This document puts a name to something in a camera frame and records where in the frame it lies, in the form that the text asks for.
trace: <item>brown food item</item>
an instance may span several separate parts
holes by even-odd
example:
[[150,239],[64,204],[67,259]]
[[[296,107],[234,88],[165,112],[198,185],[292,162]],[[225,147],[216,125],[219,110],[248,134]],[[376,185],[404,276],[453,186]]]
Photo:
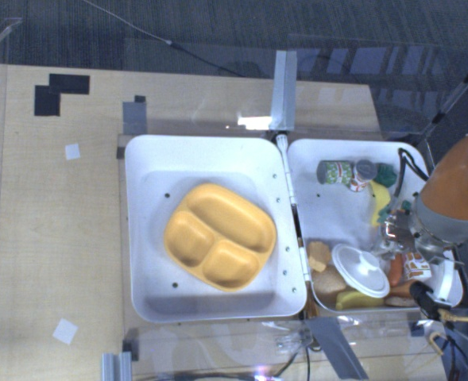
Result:
[[400,296],[388,296],[384,299],[384,304],[387,306],[396,306],[400,308],[410,308],[417,306],[413,298],[402,298]]
[[346,289],[345,279],[335,267],[326,267],[322,272],[313,271],[311,279],[316,296],[324,302],[335,301],[336,295]]
[[315,271],[322,272],[331,261],[331,250],[322,241],[311,241],[307,245],[307,259],[310,267]]
[[406,283],[402,283],[401,285],[398,285],[397,287],[392,287],[391,290],[389,291],[389,296],[398,296],[400,298],[411,298],[412,296],[410,295],[410,286],[415,282],[415,279],[411,279],[410,281],[407,281]]
[[403,275],[403,257],[401,254],[396,254],[394,260],[391,261],[391,268],[389,269],[389,285],[395,287],[400,283],[401,276]]

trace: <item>yellow divided plate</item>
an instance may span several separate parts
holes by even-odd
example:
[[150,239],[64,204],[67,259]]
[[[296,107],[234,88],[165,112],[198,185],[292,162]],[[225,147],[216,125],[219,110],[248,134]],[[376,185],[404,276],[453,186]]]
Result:
[[192,189],[164,230],[164,247],[172,259],[222,291],[251,283],[275,243],[276,226],[266,212],[213,183]]

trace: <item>can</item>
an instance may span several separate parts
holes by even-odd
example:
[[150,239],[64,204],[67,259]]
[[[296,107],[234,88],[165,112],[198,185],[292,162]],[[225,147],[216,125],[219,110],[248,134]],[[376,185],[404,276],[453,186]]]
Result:
[[348,161],[320,161],[316,175],[320,183],[348,185],[352,180],[352,166]]
[[368,160],[360,160],[355,163],[350,190],[354,192],[363,191],[370,180],[377,176],[377,166]]

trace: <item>white sticker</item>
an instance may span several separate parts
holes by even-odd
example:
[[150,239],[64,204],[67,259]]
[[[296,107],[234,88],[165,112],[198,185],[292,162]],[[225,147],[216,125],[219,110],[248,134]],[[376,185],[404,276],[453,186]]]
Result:
[[66,145],[66,160],[77,160],[80,158],[80,147],[78,144]]
[[78,330],[77,325],[73,325],[70,321],[66,319],[60,319],[59,325],[57,325],[53,336],[58,340],[70,345],[75,337],[76,330]]

